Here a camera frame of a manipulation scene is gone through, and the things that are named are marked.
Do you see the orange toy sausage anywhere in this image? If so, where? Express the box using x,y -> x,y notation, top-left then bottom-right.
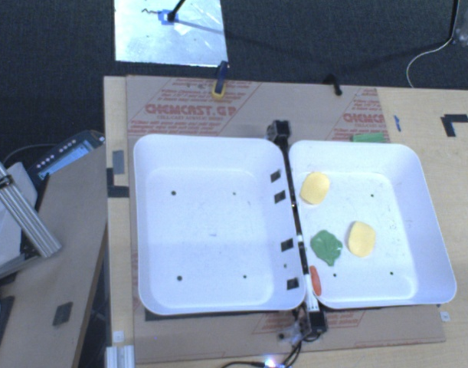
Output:
309,265 -> 322,297

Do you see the thin black and white rod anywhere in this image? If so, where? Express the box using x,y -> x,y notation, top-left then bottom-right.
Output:
280,138 -> 318,312

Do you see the yellow flat toy food piece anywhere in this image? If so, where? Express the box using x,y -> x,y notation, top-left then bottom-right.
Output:
347,221 -> 376,258
299,171 -> 331,206

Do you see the brown cardboard board red print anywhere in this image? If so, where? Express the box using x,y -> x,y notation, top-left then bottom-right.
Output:
125,74 -> 447,365

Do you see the green toy lettuce leaf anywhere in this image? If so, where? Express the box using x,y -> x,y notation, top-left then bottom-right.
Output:
309,229 -> 344,267

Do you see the white plastic tray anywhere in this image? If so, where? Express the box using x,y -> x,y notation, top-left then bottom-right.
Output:
288,140 -> 458,310
133,133 -> 307,317

